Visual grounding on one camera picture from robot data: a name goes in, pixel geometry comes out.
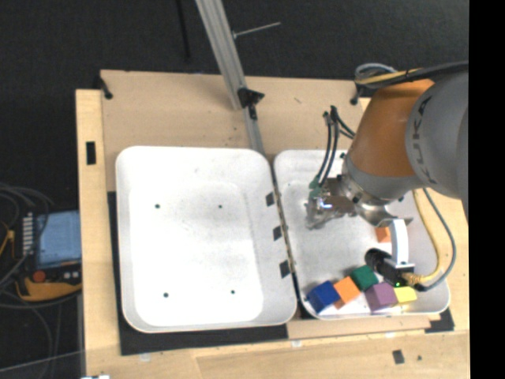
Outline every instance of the colored block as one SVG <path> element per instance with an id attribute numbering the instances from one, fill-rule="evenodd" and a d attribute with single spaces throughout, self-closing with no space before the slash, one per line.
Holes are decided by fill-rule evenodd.
<path id="1" fill-rule="evenodd" d="M 307 294 L 307 300 L 317 313 L 337 302 L 339 299 L 340 295 L 330 281 L 325 281 L 317 285 Z"/>
<path id="2" fill-rule="evenodd" d="M 389 243 L 391 242 L 391 232 L 389 227 L 376 227 L 377 242 Z"/>
<path id="3" fill-rule="evenodd" d="M 340 309 L 342 306 L 349 303 L 354 298 L 357 298 L 361 294 L 360 289 L 356 286 L 350 276 L 346 276 L 343 280 L 334 283 L 333 287 L 340 296 L 340 299 L 334 303 L 337 309 Z"/>
<path id="4" fill-rule="evenodd" d="M 416 291 L 412 287 L 396 287 L 394 290 L 399 305 L 405 305 L 417 299 Z"/>
<path id="5" fill-rule="evenodd" d="M 367 265 L 362 265 L 350 273 L 350 278 L 354 281 L 360 291 L 366 291 L 372 285 L 379 283 L 374 271 Z"/>
<path id="6" fill-rule="evenodd" d="M 395 289 L 387 282 L 376 283 L 371 286 L 365 291 L 365 297 L 372 312 L 386 309 L 398 303 Z"/>

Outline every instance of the blue cube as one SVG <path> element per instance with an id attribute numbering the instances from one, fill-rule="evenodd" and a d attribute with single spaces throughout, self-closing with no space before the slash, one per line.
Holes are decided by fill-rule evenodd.
<path id="1" fill-rule="evenodd" d="M 337 302 L 339 299 L 340 295 L 330 281 L 325 281 L 317 285 L 307 294 L 307 300 L 316 313 L 320 313 L 323 309 Z"/>

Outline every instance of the yellow cube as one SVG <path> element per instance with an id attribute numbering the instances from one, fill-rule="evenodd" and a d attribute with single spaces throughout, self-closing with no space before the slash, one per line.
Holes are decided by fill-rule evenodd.
<path id="1" fill-rule="evenodd" d="M 395 294 L 398 299 L 397 305 L 405 305 L 417 299 L 416 291 L 412 287 L 396 287 Z"/>

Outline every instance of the orange object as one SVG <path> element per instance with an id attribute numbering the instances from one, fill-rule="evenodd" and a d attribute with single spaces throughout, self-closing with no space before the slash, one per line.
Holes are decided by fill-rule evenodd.
<path id="1" fill-rule="evenodd" d="M 82 288 L 82 283 L 71 285 L 65 282 L 32 282 L 28 277 L 24 278 L 24 285 L 29 295 L 23 295 L 20 292 L 19 284 L 16 282 L 17 294 L 26 302 L 44 302 L 62 296 L 70 295 Z"/>
<path id="2" fill-rule="evenodd" d="M 391 241 L 389 227 L 376 227 L 376 236 L 379 243 L 389 243 Z"/>
<path id="3" fill-rule="evenodd" d="M 406 125 L 413 105 L 432 85 L 425 79 L 374 93 L 348 152 L 359 170 L 380 177 L 415 175 L 405 149 Z"/>
<path id="4" fill-rule="evenodd" d="M 361 293 L 350 276 L 346 276 L 343 280 L 334 283 L 333 287 L 340 295 L 340 299 L 334 303 L 337 309 L 340 309 L 351 300 L 357 298 Z"/>
<path id="5" fill-rule="evenodd" d="M 38 270 L 33 272 L 32 275 L 33 282 L 35 283 L 42 283 L 46 280 L 46 273 L 43 270 Z"/>

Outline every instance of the green cube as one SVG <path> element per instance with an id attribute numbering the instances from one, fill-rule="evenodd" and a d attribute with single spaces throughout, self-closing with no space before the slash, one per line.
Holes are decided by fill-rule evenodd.
<path id="1" fill-rule="evenodd" d="M 360 291 L 366 291 L 372 285 L 379 283 L 374 271 L 367 265 L 362 265 L 350 273 L 350 278 L 354 281 Z"/>

